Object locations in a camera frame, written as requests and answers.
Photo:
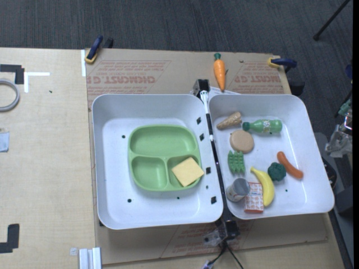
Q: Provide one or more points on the dark green broccoli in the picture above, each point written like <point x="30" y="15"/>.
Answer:
<point x="276" y="172"/>

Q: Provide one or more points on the green bottle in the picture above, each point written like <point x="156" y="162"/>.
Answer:
<point x="266" y="126"/>

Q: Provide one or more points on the thin black and white rod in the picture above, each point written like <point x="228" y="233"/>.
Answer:
<point x="215" y="150"/>

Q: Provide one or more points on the white plastic tray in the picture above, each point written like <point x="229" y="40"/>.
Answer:
<point x="115" y="200"/>
<point x="303" y="197"/>

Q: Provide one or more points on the tan ice cream cone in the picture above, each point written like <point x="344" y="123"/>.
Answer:
<point x="230" y="120"/>

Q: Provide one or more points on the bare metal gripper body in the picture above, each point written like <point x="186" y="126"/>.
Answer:
<point x="340" y="140"/>

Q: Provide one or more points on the green divided plate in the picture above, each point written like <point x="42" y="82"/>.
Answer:
<point x="157" y="139"/>

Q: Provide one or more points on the orange carrot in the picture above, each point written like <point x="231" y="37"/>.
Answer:
<point x="219" y="73"/>

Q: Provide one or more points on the grey tape roll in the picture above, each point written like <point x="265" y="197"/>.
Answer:
<point x="16" y="98"/>

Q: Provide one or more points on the yellow banana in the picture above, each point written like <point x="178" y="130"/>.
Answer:
<point x="267" y="188"/>

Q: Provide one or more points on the small white can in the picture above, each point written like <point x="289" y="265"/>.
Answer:
<point x="237" y="190"/>

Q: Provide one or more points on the brown cardboard board red print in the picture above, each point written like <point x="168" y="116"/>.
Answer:
<point x="134" y="74"/>

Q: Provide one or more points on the orange and white carton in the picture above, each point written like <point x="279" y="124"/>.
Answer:
<point x="253" y="200"/>

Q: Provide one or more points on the yellow cheese slice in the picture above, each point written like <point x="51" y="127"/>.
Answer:
<point x="187" y="171"/>

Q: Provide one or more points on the tan round biscuit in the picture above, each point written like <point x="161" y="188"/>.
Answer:
<point x="241" y="141"/>

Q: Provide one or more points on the orange sausage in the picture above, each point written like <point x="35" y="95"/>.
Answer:
<point x="289" y="165"/>

